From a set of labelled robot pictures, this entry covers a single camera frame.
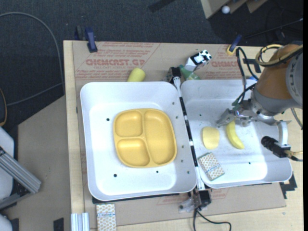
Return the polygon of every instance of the divided yellow plate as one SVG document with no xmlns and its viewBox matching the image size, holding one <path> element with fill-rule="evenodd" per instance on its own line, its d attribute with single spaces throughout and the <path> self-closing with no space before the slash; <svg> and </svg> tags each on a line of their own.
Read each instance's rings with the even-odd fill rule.
<svg viewBox="0 0 308 231">
<path fill-rule="evenodd" d="M 127 166 L 163 166 L 177 154 L 172 123 L 161 110 L 123 111 L 115 117 L 113 132 L 116 153 Z"/>
</svg>

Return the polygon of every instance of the table top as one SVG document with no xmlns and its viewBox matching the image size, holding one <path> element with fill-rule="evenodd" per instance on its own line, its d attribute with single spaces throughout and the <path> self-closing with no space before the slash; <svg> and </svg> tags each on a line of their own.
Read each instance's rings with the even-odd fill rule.
<svg viewBox="0 0 308 231">
<path fill-rule="evenodd" d="M 69 150 L 69 170 L 70 170 L 70 190 L 71 190 L 71 212 L 84 213 L 85 196 L 82 182 L 82 167 L 79 144 L 78 116 L 76 113 L 76 82 L 74 68 L 73 43 L 76 41 L 64 41 L 64 72 L 66 87 L 66 111 L 68 129 L 68 150 Z M 168 48 L 170 44 L 160 44 Z M 207 48 L 209 45 L 192 44 L 172 44 L 172 49 L 177 47 L 181 50 L 187 48 Z M 242 47 L 248 57 L 254 58 L 259 47 Z M 287 114 L 290 120 L 295 120 L 290 112 Z M 302 131 L 296 122 L 288 125 L 289 143 L 293 150 L 302 151 Z M 212 221 L 228 221 L 232 224 L 233 230 L 303 230 L 303 165 L 299 162 L 291 161 L 297 188 L 293 192 L 287 192 L 286 207 L 275 209 L 264 209 L 258 211 L 240 212 L 232 214 L 222 214 L 210 216 Z M 174 219 L 169 221 L 149 222 L 143 224 L 132 224 L 118 226 L 117 230 L 192 230 L 192 218 Z M 196 220 L 196 228 L 204 230 L 228 230 L 227 225 L 214 225 L 201 218 Z"/>
</svg>

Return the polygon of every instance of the white ball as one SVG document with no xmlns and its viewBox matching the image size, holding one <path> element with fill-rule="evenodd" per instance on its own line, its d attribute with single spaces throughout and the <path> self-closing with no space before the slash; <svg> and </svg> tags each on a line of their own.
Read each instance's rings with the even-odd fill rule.
<svg viewBox="0 0 308 231">
<path fill-rule="evenodd" d="M 222 11 L 223 13 L 229 13 L 229 12 L 230 12 L 230 7 L 227 6 L 227 5 L 225 5 L 225 6 L 223 6 L 223 7 L 221 8 L 221 11 Z"/>
</svg>

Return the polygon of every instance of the green object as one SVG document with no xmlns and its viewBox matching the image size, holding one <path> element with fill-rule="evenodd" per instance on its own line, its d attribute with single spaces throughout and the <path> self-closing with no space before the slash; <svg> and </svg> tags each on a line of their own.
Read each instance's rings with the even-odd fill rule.
<svg viewBox="0 0 308 231">
<path fill-rule="evenodd" d="M 196 73 L 185 69 L 183 65 L 180 65 L 179 68 L 185 80 L 200 79 L 200 77 Z"/>
</svg>

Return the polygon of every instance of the black floor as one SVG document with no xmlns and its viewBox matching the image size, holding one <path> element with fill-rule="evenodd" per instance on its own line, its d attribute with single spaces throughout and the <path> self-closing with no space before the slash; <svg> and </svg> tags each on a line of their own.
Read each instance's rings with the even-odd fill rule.
<svg viewBox="0 0 308 231">
<path fill-rule="evenodd" d="M 97 41 L 230 44 L 245 36 L 303 17 L 303 0 L 269 0 L 250 13 L 243 5 L 233 14 L 206 19 L 200 0 L 0 0 L 0 88 L 8 104 L 4 125 L 12 129 L 63 96 L 56 44 L 63 63 L 63 40 L 75 39 L 77 25 L 91 26 Z M 273 30 L 239 45 L 264 46 L 303 41 L 303 22 Z M 57 85 L 50 91 L 14 104 Z"/>
</svg>

